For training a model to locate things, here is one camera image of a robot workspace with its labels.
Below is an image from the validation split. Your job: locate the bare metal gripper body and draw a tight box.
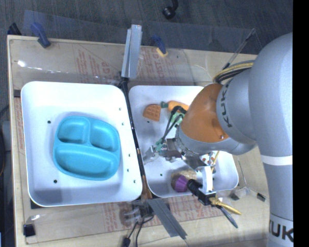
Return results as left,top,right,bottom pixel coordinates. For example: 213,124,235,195
158,137,189,164

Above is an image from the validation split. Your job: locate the white plastic tray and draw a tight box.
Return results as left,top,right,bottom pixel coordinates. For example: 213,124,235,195
128,85,239,199
20,80,143,208

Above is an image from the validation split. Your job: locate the orange waffle biscuit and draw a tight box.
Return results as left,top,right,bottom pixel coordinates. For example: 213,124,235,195
143,104,162,122

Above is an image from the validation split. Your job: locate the orange carrot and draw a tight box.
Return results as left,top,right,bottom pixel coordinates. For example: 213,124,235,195
160,100,190,112

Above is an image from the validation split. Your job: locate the blue divided plate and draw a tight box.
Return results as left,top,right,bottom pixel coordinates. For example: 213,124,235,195
53,115,122,182

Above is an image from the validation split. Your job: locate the brown cardboard board red print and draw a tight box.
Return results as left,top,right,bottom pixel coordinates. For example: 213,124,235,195
9,39,270,244

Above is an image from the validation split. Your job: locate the black cylinder on white bracket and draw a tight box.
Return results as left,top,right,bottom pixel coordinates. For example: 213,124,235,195
186,165,217,206

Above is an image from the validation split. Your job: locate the black block with thin wires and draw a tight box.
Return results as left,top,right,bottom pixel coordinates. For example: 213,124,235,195
132,200,156,217

